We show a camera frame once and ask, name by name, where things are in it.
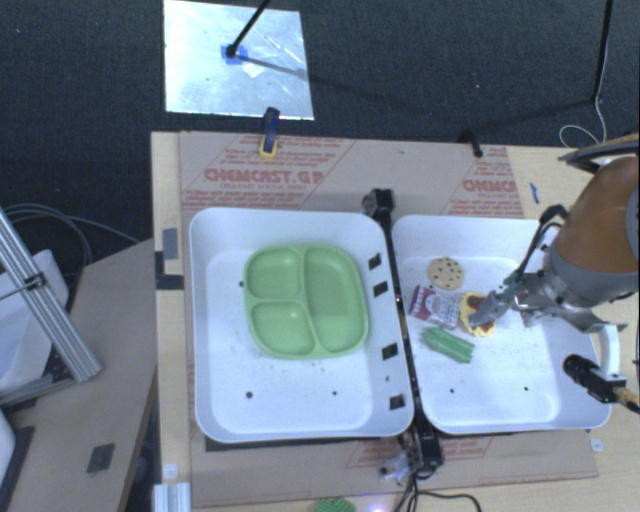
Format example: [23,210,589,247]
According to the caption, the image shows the green divided plate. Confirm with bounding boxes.
[242,243,371,360]

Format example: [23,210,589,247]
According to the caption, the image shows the green ribbed object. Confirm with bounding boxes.
[313,496,358,512]

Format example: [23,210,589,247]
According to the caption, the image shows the green toy beans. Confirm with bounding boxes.
[420,325,476,365]

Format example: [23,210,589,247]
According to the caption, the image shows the black cylinder on white bracket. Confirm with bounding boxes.
[562,322,629,404]

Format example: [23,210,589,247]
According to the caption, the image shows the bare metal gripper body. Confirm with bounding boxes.
[505,271,597,329]

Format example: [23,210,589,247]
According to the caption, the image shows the brown cardboard board red print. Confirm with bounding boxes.
[177,130,600,509]

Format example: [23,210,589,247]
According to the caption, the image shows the white and red packet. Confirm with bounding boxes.
[408,284,462,332]

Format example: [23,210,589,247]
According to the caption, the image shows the yellow and red pizza slice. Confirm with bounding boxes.
[459,291,498,338]

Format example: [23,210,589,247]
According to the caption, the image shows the tan chocolate chip biscuit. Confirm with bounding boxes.
[426,256,466,292]

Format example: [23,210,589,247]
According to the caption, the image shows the white plastic tray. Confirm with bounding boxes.
[188,206,416,445]
[391,214,613,436]

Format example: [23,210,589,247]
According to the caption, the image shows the thin black rod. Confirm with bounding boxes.
[378,209,427,437]

